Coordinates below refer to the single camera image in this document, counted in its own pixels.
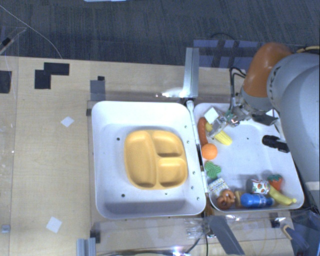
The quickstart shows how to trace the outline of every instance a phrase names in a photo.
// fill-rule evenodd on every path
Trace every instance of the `wooden table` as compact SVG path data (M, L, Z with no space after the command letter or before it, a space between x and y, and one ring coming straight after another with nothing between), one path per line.
M77 239L87 239L91 229L86 116L90 80L105 77L107 94L147 92L160 95L170 88L182 87L184 67L25 57L13 60L18 66L18 70L12 70L13 76L18 73L18 90L11 231L7 234L9 247L0 247L0 254L73 256L76 255ZM35 89L35 70L43 70L44 62L68 63L70 72L68 76L52 75L51 89ZM237 81L236 91L241 82ZM228 70L200 68L199 93L227 99ZM74 120L69 127L61 124L66 117ZM289 220L288 212L282 214ZM46 228L51 217L62 221L57 233ZM263 216L250 217L253 218L251 222L233 222L231 225L248 255L293 254L290 241L279 228L271 228ZM6 234L0 235L2 243L7 243ZM107 249L122 248L134 236L134 231L115 234L109 244L113 248ZM216 238L210 239L209 243L209 255L225 255ZM192 255L204 255L205 251L202 241L193 249Z

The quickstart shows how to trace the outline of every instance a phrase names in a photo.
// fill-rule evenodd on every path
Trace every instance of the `brown pretzel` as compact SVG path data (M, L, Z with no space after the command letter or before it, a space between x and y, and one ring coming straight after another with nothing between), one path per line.
M225 189L216 199L216 202L220 209L228 210L235 202L235 195L231 190Z

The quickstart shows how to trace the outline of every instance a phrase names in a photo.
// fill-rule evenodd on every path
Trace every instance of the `blue bottle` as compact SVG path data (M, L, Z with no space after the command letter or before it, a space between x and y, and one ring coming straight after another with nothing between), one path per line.
M270 207L275 203L273 198L267 198L262 194L244 193L240 198L241 205L246 208Z

